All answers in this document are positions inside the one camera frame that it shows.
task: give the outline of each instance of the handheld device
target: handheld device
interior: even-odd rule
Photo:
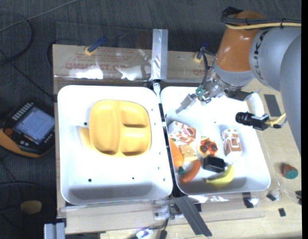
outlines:
[[[28,102],[0,119],[0,146],[28,157],[40,157],[55,145],[54,117]]]

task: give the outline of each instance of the sausage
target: sausage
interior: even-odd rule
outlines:
[[[194,179],[194,177],[197,175],[197,173],[200,169],[200,165],[201,165],[201,163],[198,159],[194,160],[192,169],[188,173],[181,176],[181,178],[180,178],[181,183],[187,183],[187,182],[191,181],[192,179]]]

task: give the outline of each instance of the toy food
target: toy food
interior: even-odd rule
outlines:
[[[232,164],[229,164],[227,170],[225,170],[225,172],[221,176],[212,180],[206,179],[205,182],[220,188],[226,186],[233,179],[234,179],[234,166]]]
[[[174,121],[168,126],[169,137],[190,144],[196,139],[196,129],[186,124]]]
[[[234,163],[242,155],[242,146],[236,129],[227,129],[221,134],[225,156]]]
[[[146,109],[133,102],[100,100],[91,108],[89,128],[79,128],[83,146],[106,156],[144,154],[151,145]]]
[[[193,161],[192,169],[188,173],[181,176],[180,178],[181,183],[187,183],[191,181],[192,179],[194,179],[194,177],[197,175],[200,169],[200,165],[201,165],[201,162],[198,159]]]
[[[202,137],[200,141],[200,145],[197,146],[197,151],[202,157],[207,157],[208,155],[215,155],[218,151],[217,144],[211,141],[207,137]]]
[[[208,155],[203,159],[203,169],[209,170],[216,173],[221,173],[225,171],[226,163],[224,159],[219,157],[214,157],[212,155]]]
[[[283,176],[287,179],[295,179],[298,176],[298,170],[286,164],[283,167]]]
[[[180,167],[184,163],[184,156],[180,152],[179,148],[177,147],[176,143],[173,141],[172,138],[168,138],[170,152],[172,154],[173,164],[174,166]]]
[[[179,149],[183,154],[185,161],[194,161],[197,159],[197,154],[190,145],[180,145]]]

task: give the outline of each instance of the toy kitchen sink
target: toy kitchen sink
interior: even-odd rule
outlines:
[[[86,46],[53,45],[60,217],[103,217],[111,207],[110,216],[113,208],[122,214],[150,210],[144,222],[151,223],[157,208],[160,215],[154,220],[169,217],[171,212],[160,208],[165,210],[172,203],[193,230],[199,227],[195,234],[210,235],[193,203],[226,195],[233,200],[228,201],[230,208],[236,209],[241,208],[236,203],[242,201],[242,193],[266,191],[271,177],[256,131],[235,121],[237,112],[249,110],[245,101],[221,97],[206,106],[196,102],[176,112],[203,77],[204,64],[194,61],[192,52],[167,51],[165,31],[158,29],[151,36],[152,47],[140,49],[141,41],[148,43],[144,40],[148,32],[142,30],[97,27],[91,31],[91,26],[64,23],[61,28],[62,38],[68,33],[78,33],[77,37],[95,33],[92,42],[106,34],[120,45],[109,43],[89,56]],[[127,37],[136,41],[125,45]],[[207,59],[212,63],[212,56]],[[154,84],[159,85],[159,92],[154,91]],[[181,167],[172,158],[170,139],[186,152]],[[209,140],[217,146],[209,156],[224,162],[220,173],[206,169],[204,148]],[[183,173],[191,172],[195,160],[201,163],[198,172],[184,183]],[[234,168],[230,183],[206,182],[229,167]]]
[[[159,200],[171,194],[173,178],[181,192],[189,196],[266,190],[270,174],[256,132],[235,122],[238,112],[248,110],[247,103],[222,97],[206,106],[196,102],[178,115],[175,111],[179,104],[194,91],[191,87],[164,88],[160,94],[165,117],[162,122],[157,96],[149,88],[63,87],[58,94],[58,119],[64,199],[73,205]],[[228,185],[206,183],[206,178],[215,173],[202,167],[190,182],[180,181],[178,168],[169,161],[163,130],[165,123],[168,128],[175,121],[195,130],[192,149],[197,149],[202,137],[217,144],[217,157],[235,168]],[[240,136],[242,151],[235,160],[225,155],[223,147],[221,135],[228,129]],[[203,163],[203,157],[196,155]],[[190,161],[184,163],[186,172],[190,166]]]

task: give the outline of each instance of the banana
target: banana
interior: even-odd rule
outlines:
[[[227,169],[225,170],[225,172],[212,180],[206,179],[206,183],[210,183],[212,185],[214,185],[215,187],[224,187],[226,186],[228,183],[230,183],[232,180],[234,179],[234,166],[232,164],[229,164]]]

